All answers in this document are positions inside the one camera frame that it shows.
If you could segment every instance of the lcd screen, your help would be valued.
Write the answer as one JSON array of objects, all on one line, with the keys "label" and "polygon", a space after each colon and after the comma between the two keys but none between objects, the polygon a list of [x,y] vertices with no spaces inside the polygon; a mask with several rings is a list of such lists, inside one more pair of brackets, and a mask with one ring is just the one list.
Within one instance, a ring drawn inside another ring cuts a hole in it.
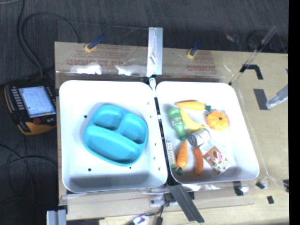
[{"label": "lcd screen", "polygon": [[44,86],[19,88],[19,92],[29,117],[35,118],[56,114],[55,108],[52,105]]}]

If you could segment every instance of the green bottle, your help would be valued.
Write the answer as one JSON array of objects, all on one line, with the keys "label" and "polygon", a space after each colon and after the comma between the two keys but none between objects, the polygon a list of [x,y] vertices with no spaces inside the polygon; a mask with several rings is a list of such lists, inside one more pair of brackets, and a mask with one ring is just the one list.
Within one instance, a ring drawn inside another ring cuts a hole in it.
[{"label": "green bottle", "polygon": [[168,110],[168,114],[171,118],[171,124],[174,130],[178,133],[181,141],[186,140],[188,137],[184,131],[184,123],[181,119],[179,108],[172,107]]}]

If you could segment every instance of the blue and yellow clamp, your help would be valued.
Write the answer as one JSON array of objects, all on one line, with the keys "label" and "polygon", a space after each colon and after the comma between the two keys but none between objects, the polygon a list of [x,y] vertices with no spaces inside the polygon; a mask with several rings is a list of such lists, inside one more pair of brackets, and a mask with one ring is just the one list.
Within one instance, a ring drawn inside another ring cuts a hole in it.
[{"label": "blue and yellow clamp", "polygon": [[92,42],[88,43],[84,48],[87,52],[91,52],[97,48],[97,44],[101,43],[106,39],[106,35],[99,35]]},{"label": "blue and yellow clamp", "polygon": [[194,47],[191,48],[191,49],[188,51],[187,56],[188,56],[189,58],[194,58],[194,57],[195,57],[196,51],[197,51],[199,45],[200,45],[200,40],[198,40],[198,41],[195,43]]}]

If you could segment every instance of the white plastic tray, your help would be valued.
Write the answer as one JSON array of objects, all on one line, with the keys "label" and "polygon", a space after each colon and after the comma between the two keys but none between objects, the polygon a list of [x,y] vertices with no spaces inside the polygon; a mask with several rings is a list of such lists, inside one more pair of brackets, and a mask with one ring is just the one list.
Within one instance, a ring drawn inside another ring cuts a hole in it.
[{"label": "white plastic tray", "polygon": [[[106,162],[84,147],[83,132],[89,118],[107,104],[140,116],[148,125],[148,141],[141,157],[131,166]],[[62,181],[69,191],[156,188],[165,183],[167,167],[153,93],[148,85],[67,81],[60,87],[60,123]]]},{"label": "white plastic tray", "polygon": [[[161,82],[157,85],[157,99],[159,103],[161,120],[166,141],[171,141],[175,154],[182,142],[171,126],[167,111],[175,103],[185,100],[197,100],[211,105],[226,113],[229,119],[229,128],[223,131],[215,131],[209,128],[210,143],[215,145],[232,164],[224,173],[217,175],[210,165],[204,161],[203,174],[194,175],[195,159],[193,147],[188,145],[188,162],[181,176],[172,171],[172,176],[179,183],[213,183],[236,180],[253,180],[259,174],[259,164],[253,145],[243,118],[243,114],[234,89],[225,83],[210,82]],[[192,111],[188,114],[200,124],[206,124],[206,110]]]}]

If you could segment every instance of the toy pumpkin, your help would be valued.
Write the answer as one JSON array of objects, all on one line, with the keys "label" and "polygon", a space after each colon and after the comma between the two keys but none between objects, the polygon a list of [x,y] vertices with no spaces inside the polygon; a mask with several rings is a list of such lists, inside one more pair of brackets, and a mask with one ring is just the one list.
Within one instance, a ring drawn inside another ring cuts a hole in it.
[{"label": "toy pumpkin", "polygon": [[208,126],[216,131],[222,131],[229,126],[228,118],[223,112],[212,111],[207,115],[206,120]]}]

